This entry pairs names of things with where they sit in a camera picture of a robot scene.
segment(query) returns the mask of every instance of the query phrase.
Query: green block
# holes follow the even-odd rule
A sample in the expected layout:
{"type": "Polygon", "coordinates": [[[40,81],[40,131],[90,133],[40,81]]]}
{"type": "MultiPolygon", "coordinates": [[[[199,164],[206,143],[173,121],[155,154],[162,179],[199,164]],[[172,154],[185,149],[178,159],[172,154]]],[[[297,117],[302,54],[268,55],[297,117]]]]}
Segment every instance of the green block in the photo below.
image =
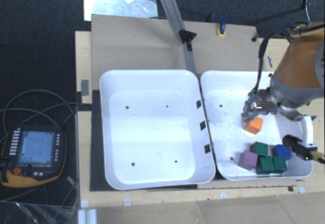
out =
{"type": "Polygon", "coordinates": [[[250,151],[260,156],[268,156],[269,146],[265,143],[255,142],[250,146],[250,151]]]}
{"type": "Polygon", "coordinates": [[[276,173],[283,173],[287,170],[286,161],[284,157],[273,157],[274,171],[276,173]]]}
{"type": "Polygon", "coordinates": [[[258,157],[256,165],[257,174],[270,174],[274,172],[274,170],[272,157],[258,157]]]}

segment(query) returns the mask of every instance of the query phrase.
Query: blue cube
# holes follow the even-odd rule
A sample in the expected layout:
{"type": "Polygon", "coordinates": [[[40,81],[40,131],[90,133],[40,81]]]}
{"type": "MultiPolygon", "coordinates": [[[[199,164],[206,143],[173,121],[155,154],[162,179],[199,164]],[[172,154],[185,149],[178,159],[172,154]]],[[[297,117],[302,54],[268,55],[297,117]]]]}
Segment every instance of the blue cube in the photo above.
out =
{"type": "Polygon", "coordinates": [[[286,160],[291,158],[291,152],[284,145],[276,145],[272,148],[273,156],[284,157],[286,160]]]}

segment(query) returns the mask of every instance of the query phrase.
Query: empty white tray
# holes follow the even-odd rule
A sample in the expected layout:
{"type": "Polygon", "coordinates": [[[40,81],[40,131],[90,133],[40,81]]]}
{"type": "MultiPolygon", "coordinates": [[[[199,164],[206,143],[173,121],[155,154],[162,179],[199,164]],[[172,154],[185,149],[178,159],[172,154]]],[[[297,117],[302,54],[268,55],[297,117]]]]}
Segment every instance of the empty white tray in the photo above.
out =
{"type": "MultiPolygon", "coordinates": [[[[262,73],[260,89],[269,86],[269,73],[262,73]]],[[[291,122],[279,113],[260,115],[264,120],[263,128],[256,135],[243,129],[244,121],[240,114],[256,79],[257,72],[208,71],[201,76],[202,94],[219,172],[229,180],[308,176],[312,172],[312,161],[303,161],[295,153],[291,153],[292,158],[287,161],[288,170],[282,174],[257,175],[255,169],[248,171],[238,166],[240,154],[249,150],[255,141],[269,144],[269,154],[272,155],[272,147],[282,144],[285,135],[302,139],[299,122],[291,122]]]]}
{"type": "Polygon", "coordinates": [[[108,71],[100,90],[105,175],[113,188],[196,184],[214,177],[199,81],[193,73],[108,71]]]}

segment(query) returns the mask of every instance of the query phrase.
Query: orange cube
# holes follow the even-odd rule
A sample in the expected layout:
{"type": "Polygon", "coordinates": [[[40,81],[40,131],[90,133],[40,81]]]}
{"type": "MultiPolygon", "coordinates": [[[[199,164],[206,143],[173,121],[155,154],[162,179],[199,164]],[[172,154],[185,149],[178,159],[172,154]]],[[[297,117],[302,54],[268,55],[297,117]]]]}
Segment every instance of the orange cube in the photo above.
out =
{"type": "Polygon", "coordinates": [[[256,117],[252,121],[246,121],[244,130],[256,135],[262,129],[263,119],[256,117]]]}

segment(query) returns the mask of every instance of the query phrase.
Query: black clamp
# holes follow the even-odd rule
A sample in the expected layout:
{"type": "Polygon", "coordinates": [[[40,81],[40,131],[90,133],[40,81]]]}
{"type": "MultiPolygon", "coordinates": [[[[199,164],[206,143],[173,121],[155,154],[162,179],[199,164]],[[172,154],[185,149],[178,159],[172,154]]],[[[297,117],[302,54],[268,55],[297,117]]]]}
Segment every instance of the black clamp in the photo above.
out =
{"type": "Polygon", "coordinates": [[[186,43],[187,50],[193,51],[191,41],[194,39],[195,36],[197,36],[197,34],[183,29],[180,30],[178,34],[181,38],[182,43],[186,43]]]}

